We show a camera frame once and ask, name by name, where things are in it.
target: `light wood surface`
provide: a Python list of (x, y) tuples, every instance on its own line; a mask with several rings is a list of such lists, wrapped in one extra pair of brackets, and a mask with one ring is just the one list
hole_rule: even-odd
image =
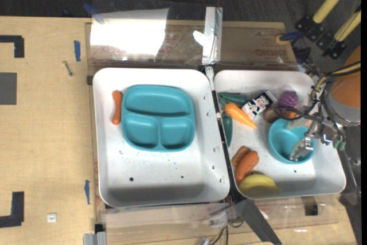
[[(82, 244), (83, 234), (94, 231), (95, 183), (85, 49), (85, 26), (90, 21), (0, 17), (0, 34), (22, 35), (25, 39), (24, 59), (14, 58), (13, 44), (0, 43), (0, 72), (18, 74), (17, 105), (0, 105), (0, 216), (10, 214), (12, 192), (25, 192), (25, 220), (20, 227), (0, 228), (0, 244)], [(80, 62), (75, 59), (74, 40), (81, 43)], [(64, 60), (72, 77), (62, 64)], [(85, 180), (90, 184), (90, 205), (84, 192)], [(279, 229), (279, 239), (283, 244), (356, 244), (345, 208), (338, 201), (334, 205), (335, 215), (330, 217), (336, 222)], [(57, 222), (48, 223), (47, 214), (53, 212), (57, 213)], [(259, 242), (253, 232), (229, 236), (232, 245)], [(150, 244), (197, 244), (197, 239)]]

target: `yellow banana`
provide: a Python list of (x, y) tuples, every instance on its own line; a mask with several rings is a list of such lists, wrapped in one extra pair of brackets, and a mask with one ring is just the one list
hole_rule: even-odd
[(239, 185), (239, 189), (242, 193), (252, 188), (267, 188), (278, 193), (282, 191), (275, 185), (274, 180), (265, 174), (252, 174), (247, 176)]

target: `wooden tabletop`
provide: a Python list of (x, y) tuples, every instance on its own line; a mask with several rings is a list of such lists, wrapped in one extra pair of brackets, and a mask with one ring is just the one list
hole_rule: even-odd
[[(0, 244), (82, 244), (83, 235), (94, 232), (85, 32), (90, 22), (89, 18), (0, 17), (0, 35), (21, 35), (25, 40), (24, 58), (14, 58), (14, 44), (0, 43), (0, 73), (17, 73), (17, 104), (0, 105), (0, 216), (10, 215), (12, 192), (24, 192), (25, 200), (22, 225), (0, 228)], [(76, 61), (74, 41), (80, 42), (81, 61)], [(345, 208), (336, 200), (333, 207), (333, 223), (275, 231), (283, 244), (356, 244)], [(57, 214), (56, 222), (48, 222), (49, 213)], [(253, 232), (234, 233), (229, 244), (260, 242)]]

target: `black square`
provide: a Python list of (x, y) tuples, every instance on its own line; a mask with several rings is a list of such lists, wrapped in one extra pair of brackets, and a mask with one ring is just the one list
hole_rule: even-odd
[(0, 73), (0, 105), (17, 104), (17, 73)]

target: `bowl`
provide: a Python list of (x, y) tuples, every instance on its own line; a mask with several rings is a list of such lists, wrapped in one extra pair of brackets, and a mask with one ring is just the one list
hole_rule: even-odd
[(306, 126), (300, 128), (287, 129), (288, 121), (285, 119), (277, 119), (269, 129), (268, 134), (268, 149), (270, 154), (284, 164), (302, 164), (311, 159), (315, 152), (315, 148), (305, 157), (300, 157), (298, 161), (289, 159), (294, 145), (304, 138), (304, 133), (307, 131)]

